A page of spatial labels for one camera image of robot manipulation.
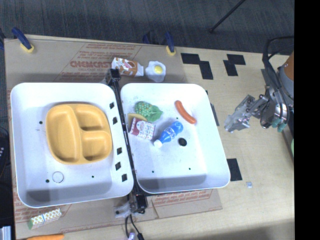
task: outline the blue water bottle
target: blue water bottle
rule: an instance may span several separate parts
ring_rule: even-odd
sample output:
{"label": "blue water bottle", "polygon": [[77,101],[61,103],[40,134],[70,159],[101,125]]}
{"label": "blue water bottle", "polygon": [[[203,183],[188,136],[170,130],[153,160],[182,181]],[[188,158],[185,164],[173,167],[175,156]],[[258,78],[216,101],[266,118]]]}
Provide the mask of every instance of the blue water bottle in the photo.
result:
{"label": "blue water bottle", "polygon": [[172,141],[177,134],[181,133],[184,126],[179,121],[173,122],[169,127],[167,127],[162,133],[159,139],[157,139],[153,145],[157,148],[161,148],[163,143]]}

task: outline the orange object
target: orange object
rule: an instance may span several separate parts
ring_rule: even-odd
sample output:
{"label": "orange object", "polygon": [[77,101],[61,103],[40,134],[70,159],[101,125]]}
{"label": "orange object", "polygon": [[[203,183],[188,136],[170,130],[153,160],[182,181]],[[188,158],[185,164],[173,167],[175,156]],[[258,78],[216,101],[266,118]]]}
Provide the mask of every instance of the orange object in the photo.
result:
{"label": "orange object", "polygon": [[26,240],[61,240],[63,238],[65,238],[64,234],[48,234],[29,237]]}
{"label": "orange object", "polygon": [[109,121],[90,104],[61,104],[46,115],[46,136],[52,156],[67,165],[105,159],[112,150]]}
{"label": "orange object", "polygon": [[195,124],[197,122],[197,120],[191,116],[184,108],[184,106],[182,105],[182,102],[180,100],[177,100],[174,103],[176,109],[178,110],[179,114],[190,124]]}
{"label": "orange object", "polygon": [[284,73],[288,78],[294,81],[294,71],[295,71],[295,52],[293,51],[289,58],[284,63]]}

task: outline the cardboard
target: cardboard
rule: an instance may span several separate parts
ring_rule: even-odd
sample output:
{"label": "cardboard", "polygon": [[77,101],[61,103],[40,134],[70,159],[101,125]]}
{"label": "cardboard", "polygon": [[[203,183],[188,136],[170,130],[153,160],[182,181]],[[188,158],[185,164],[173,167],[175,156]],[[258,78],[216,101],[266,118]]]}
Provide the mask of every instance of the cardboard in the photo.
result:
{"label": "cardboard", "polygon": [[[34,46],[32,53],[20,47],[19,40],[5,40],[5,64],[10,142],[13,147],[11,124],[11,89],[23,82],[75,82],[99,83],[103,81],[114,57],[137,61],[146,67],[149,61],[160,61],[166,66],[164,83],[185,83],[181,56],[171,56],[161,45],[116,43],[108,41],[82,40],[60,37],[26,35]],[[146,76],[126,77],[119,82],[154,83]],[[12,184],[16,239],[31,236],[76,232],[105,228],[125,223],[125,218],[116,218],[114,207],[126,203],[127,198],[112,198],[99,201],[60,205],[59,207],[30,208],[25,206],[17,193],[15,157],[11,153]],[[148,221],[193,213],[221,210],[222,205],[216,189],[170,193],[148,196],[145,214],[138,214],[136,221]],[[60,209],[59,220],[30,230],[30,218]]]}

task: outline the yellow plate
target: yellow plate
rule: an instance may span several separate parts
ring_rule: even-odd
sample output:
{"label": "yellow plate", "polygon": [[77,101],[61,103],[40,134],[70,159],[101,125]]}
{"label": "yellow plate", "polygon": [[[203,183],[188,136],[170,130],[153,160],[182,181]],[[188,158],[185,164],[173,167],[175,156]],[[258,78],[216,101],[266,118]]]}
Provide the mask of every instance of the yellow plate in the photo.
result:
{"label": "yellow plate", "polygon": [[90,104],[61,104],[46,115],[46,137],[52,156],[63,164],[97,162],[110,155],[108,119]]}

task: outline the snack package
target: snack package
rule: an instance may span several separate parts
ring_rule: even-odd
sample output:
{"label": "snack package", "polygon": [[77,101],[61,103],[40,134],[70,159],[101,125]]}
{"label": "snack package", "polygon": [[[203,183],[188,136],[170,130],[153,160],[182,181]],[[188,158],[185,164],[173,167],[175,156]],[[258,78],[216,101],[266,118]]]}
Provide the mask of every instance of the snack package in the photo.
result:
{"label": "snack package", "polygon": [[28,221],[28,227],[30,230],[42,227],[48,223],[55,222],[61,217],[62,213],[60,208],[48,211],[46,213],[40,214],[38,216],[32,217]]}
{"label": "snack package", "polygon": [[111,67],[115,70],[119,70],[120,75],[126,75],[130,77],[144,76],[144,67],[141,66],[137,61],[115,57],[111,63]]}
{"label": "snack package", "polygon": [[143,121],[134,117],[132,120],[130,133],[143,139],[152,140],[155,132],[155,127],[156,126],[150,122]]}

